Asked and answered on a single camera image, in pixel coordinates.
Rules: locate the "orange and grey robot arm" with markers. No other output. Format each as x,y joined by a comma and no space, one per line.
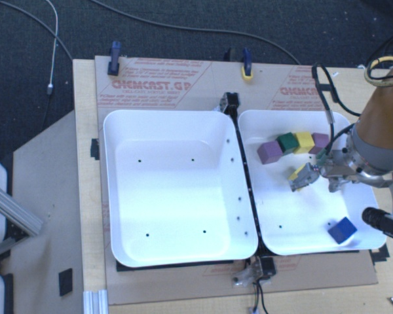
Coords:
380,110

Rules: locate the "white plastic tray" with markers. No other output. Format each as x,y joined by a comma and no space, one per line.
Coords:
301,218
173,195

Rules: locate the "black cylinder on white bracket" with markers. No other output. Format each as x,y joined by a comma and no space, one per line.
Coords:
381,222

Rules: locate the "brown cardboard board red print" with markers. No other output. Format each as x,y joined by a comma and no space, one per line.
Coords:
157,83

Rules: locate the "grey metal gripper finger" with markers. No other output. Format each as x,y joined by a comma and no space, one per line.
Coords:
336,184
304,179

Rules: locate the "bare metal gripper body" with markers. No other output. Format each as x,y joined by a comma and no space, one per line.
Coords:
339,165

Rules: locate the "thin black rod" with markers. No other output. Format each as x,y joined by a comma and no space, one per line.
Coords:
249,182

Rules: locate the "blue cube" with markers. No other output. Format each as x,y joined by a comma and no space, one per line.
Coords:
342,230

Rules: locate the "green cube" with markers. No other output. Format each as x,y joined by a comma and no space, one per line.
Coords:
287,142

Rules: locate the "purple cube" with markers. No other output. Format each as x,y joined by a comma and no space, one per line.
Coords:
319,142
269,152

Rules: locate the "yellow cube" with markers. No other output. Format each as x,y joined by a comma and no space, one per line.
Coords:
304,142
296,172

